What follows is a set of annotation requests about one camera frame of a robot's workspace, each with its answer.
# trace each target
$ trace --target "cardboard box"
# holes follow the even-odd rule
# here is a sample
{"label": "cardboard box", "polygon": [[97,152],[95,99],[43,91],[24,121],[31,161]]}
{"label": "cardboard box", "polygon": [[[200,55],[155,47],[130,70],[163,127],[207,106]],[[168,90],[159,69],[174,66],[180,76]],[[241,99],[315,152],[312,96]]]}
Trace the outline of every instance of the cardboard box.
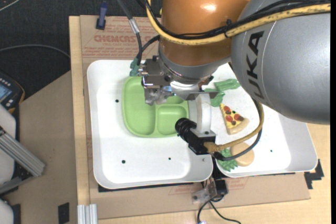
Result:
{"label": "cardboard box", "polygon": [[[135,19],[144,42],[156,35],[147,18]],[[95,29],[96,21],[97,16],[80,16],[90,202],[97,204],[99,219],[197,210],[200,204],[193,203],[192,194],[202,188],[200,183],[99,192],[93,173],[87,68],[98,59],[133,59],[138,45],[131,38],[132,32],[125,17],[107,17],[104,31]],[[143,59],[152,57],[156,52],[157,44],[145,51]],[[303,173],[225,180],[229,194],[216,204],[217,207],[310,198]]]}
{"label": "cardboard box", "polygon": [[70,72],[19,106],[20,142],[45,164],[41,176],[4,197],[20,204],[22,224],[58,223],[61,208],[68,223],[77,223],[73,120]]}

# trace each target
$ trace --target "white plastic tray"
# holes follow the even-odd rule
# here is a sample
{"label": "white plastic tray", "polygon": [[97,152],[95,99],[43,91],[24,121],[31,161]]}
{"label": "white plastic tray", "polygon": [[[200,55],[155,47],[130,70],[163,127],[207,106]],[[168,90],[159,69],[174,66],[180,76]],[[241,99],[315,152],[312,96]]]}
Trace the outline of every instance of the white plastic tray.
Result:
{"label": "white plastic tray", "polygon": [[180,137],[143,138],[126,128],[121,98],[130,63],[98,60],[87,71],[97,182],[116,189],[209,178],[213,170],[211,157],[195,155]]}
{"label": "white plastic tray", "polygon": [[[214,73],[214,80],[206,88],[215,88],[214,83],[236,78],[229,65],[221,66]],[[239,87],[225,91],[222,101],[232,110],[250,120],[241,132],[229,135],[219,108],[212,108],[212,130],[216,133],[216,143],[225,144],[252,132],[259,124],[259,115],[251,97]],[[246,167],[236,167],[230,172],[217,164],[219,170],[229,177],[243,177],[266,174],[282,174],[313,170],[317,165],[317,155],[307,125],[286,118],[264,106],[265,120],[261,138],[254,147],[254,161]],[[255,137],[246,141],[251,145]]]}
{"label": "white plastic tray", "polygon": [[[209,155],[195,155],[180,137],[142,138],[131,134],[122,117],[122,87],[130,61],[98,60],[88,68],[93,171],[97,182],[109,189],[203,181],[212,173]],[[214,73],[213,83],[235,78],[228,65]],[[238,134],[228,135],[219,108],[212,108],[212,130],[216,143],[245,136],[258,125],[259,117],[242,87],[225,91],[223,103],[250,120]],[[308,171],[316,167],[317,156],[305,123],[290,120],[264,107],[265,123],[254,148],[255,160],[236,167],[229,177]],[[246,141],[253,143],[255,137]]]}

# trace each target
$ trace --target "green plastic tray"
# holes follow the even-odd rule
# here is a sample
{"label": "green plastic tray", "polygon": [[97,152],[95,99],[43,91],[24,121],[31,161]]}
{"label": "green plastic tray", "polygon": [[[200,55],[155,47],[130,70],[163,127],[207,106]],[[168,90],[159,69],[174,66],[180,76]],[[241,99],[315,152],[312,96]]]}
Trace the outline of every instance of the green plastic tray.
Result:
{"label": "green plastic tray", "polygon": [[127,129],[141,137],[176,135],[175,123],[188,117],[188,102],[177,96],[164,104],[145,103],[141,77],[129,77],[122,91],[122,113]]}

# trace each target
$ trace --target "orange toy food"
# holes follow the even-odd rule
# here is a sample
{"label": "orange toy food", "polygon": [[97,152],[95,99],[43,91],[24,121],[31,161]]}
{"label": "orange toy food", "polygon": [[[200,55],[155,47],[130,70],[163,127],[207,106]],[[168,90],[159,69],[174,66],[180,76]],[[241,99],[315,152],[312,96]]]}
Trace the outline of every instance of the orange toy food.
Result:
{"label": "orange toy food", "polygon": [[249,119],[244,118],[230,107],[220,104],[220,109],[224,118],[228,134],[236,134],[243,130],[249,123]]}
{"label": "orange toy food", "polygon": [[[230,153],[231,153],[232,156],[234,156],[234,155],[237,155],[240,152],[244,151],[248,147],[249,147],[249,145],[243,142],[243,143],[232,146],[230,148]],[[243,167],[248,166],[254,160],[254,152],[253,152],[253,150],[250,150],[249,152],[247,152],[244,155],[236,158],[235,160],[236,160],[236,162],[239,166],[243,166]]]}

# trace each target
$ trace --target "blue connector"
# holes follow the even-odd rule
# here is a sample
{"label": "blue connector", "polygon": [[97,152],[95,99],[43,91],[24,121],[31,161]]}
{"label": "blue connector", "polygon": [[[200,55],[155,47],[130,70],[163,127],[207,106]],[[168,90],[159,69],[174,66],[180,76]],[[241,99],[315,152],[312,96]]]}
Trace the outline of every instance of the blue connector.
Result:
{"label": "blue connector", "polygon": [[99,18],[97,19],[96,29],[104,30],[105,29],[105,16],[107,12],[107,2],[103,1],[100,4]]}

